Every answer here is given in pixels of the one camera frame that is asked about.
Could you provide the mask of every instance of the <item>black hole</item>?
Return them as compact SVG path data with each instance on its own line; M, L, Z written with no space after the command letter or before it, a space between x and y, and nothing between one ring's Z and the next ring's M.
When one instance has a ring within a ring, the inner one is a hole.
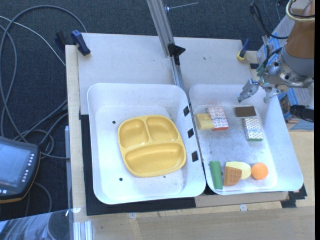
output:
M189 110L189 107L186 106L185 109L183 110L183 113L184 113L184 116L186 117L187 115L189 115L190 113L190 110Z
M193 152L192 153L192 162L198 161L199 160L199 156L198 156L198 152Z
M195 135L194 129L189 130L189 131L188 131L189 139L190 139L193 135Z

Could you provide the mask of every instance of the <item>yellow plate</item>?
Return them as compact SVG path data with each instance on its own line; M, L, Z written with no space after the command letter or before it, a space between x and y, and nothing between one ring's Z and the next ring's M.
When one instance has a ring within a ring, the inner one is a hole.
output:
M169 118L162 115L124 121L118 141L125 166L136 177L156 177L181 169L187 161L182 137Z

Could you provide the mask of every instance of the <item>red and white box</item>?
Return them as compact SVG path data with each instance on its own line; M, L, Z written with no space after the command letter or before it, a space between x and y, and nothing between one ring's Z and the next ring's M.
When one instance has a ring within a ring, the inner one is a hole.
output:
M222 106L209 107L207 112L214 123L214 131L229 129L227 117Z

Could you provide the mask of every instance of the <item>yellow sponge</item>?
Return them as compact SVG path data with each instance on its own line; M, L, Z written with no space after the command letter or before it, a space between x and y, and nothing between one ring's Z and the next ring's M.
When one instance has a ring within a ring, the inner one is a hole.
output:
M200 130L211 130L215 128L215 124L208 113L197 114L196 121Z

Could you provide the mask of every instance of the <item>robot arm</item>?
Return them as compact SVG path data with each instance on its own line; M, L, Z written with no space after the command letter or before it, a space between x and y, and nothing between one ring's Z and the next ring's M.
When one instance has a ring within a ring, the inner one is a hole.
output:
M301 15L295 15L291 6L297 0L291 0L287 7L287 16L295 21L294 27L285 45L268 54L258 67L259 80L250 79L238 96L241 102L254 95L259 87L266 91L264 102L268 103L289 88L308 88L315 80L315 13L316 0L309 0ZM268 64L269 59L278 54L276 60Z

